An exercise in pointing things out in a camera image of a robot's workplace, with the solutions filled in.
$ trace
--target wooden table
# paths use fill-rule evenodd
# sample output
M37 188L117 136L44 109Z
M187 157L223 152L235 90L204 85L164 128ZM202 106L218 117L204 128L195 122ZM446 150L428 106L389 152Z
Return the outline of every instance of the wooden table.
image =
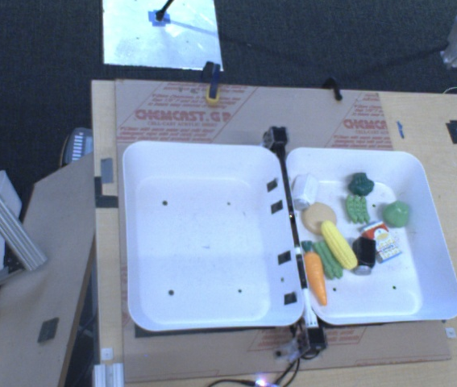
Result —
M449 135L447 123L457 121L457 95L380 93L393 148L410 152L423 164L434 203L447 240L457 275L457 144ZM402 135L397 128L401 124ZM93 83L93 136L95 176L101 175L102 158L116 156L115 91L112 81ZM103 195L117 195L116 177L102 185ZM101 347L111 347L112 357L102 363L123 362L120 268L118 255L118 210L99 208L96 213L98 250L98 302ZM457 385L457 318L448 324L455 330L450 339L451 360L413 364L300 371L294 387L337 386L427 386ZM146 387L208 385L215 379L158 381Z
M48 256L0 287L0 385L63 386L93 265L92 156L37 182L23 225ZM39 339L44 324L52 336Z

